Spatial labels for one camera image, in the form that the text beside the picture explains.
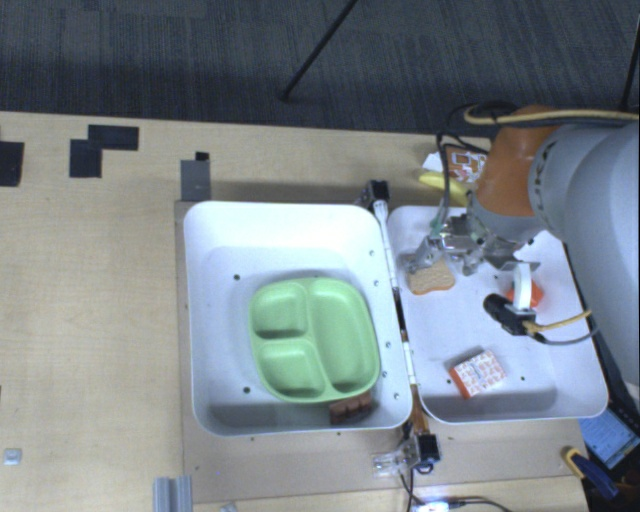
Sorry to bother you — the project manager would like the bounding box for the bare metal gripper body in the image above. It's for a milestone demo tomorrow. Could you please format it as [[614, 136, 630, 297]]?
[[438, 213, 503, 277]]

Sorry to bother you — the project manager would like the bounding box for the tan bread slice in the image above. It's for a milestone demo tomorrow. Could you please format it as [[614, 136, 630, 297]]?
[[406, 259, 457, 297]]

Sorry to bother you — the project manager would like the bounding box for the thin black and white rod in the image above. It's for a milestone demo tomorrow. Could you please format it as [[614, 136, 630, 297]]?
[[373, 198, 424, 432]]

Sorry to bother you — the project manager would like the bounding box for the yellow banana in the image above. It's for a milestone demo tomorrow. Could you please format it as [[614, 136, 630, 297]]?
[[418, 170, 470, 207]]

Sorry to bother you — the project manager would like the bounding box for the red and white packet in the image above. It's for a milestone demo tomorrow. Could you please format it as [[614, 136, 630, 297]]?
[[443, 148, 489, 184]]

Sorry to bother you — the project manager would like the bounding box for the orange carrot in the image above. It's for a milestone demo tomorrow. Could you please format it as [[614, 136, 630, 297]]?
[[506, 279, 545, 309]]

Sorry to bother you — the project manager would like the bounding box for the white plastic tray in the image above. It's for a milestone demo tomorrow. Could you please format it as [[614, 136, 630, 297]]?
[[386, 204, 610, 426], [182, 200, 414, 438]]

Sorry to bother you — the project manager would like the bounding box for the green divided plate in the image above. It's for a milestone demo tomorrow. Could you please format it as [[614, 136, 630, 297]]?
[[247, 277, 382, 406]]

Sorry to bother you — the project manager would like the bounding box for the orange and white carton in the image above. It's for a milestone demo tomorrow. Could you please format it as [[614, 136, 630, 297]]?
[[447, 349, 508, 400]]

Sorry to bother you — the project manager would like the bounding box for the brown chocolate biscuit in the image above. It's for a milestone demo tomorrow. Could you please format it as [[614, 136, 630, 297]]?
[[327, 391, 374, 427]]

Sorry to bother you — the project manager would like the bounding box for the black cylinder on white bracket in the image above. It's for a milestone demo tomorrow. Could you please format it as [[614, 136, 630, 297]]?
[[482, 261, 540, 337]]

